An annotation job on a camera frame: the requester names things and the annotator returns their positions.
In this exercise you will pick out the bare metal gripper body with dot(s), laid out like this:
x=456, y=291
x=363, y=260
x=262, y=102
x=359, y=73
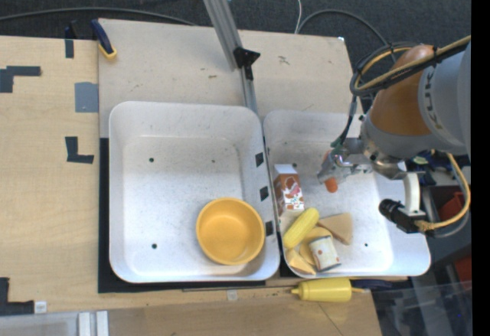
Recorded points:
x=358, y=160

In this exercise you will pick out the tan bread slice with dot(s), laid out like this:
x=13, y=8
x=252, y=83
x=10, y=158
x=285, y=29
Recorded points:
x=338, y=228

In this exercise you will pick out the yellow corn cob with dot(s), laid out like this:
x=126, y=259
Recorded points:
x=301, y=227

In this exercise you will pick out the black cylinder on white bracket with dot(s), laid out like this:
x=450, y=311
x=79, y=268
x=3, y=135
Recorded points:
x=400, y=214

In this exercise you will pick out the white plastic tray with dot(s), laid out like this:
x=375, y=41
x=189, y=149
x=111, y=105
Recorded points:
x=363, y=219
x=172, y=193

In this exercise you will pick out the white can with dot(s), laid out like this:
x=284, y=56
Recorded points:
x=324, y=253

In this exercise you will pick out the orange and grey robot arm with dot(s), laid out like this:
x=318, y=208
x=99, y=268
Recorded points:
x=406, y=112

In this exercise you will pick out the yellow cheese wedge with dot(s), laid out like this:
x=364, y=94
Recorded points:
x=300, y=265

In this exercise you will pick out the brown and white carton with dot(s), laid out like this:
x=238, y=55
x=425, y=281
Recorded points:
x=289, y=189

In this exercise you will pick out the yellow bowl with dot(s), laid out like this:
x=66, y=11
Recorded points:
x=229, y=231

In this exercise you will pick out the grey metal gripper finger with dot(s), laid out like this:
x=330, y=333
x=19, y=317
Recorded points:
x=343, y=176
x=327, y=170

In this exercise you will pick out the yellow mustard bottle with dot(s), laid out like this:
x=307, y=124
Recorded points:
x=325, y=289

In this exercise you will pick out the orange carrot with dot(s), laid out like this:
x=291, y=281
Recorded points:
x=331, y=186

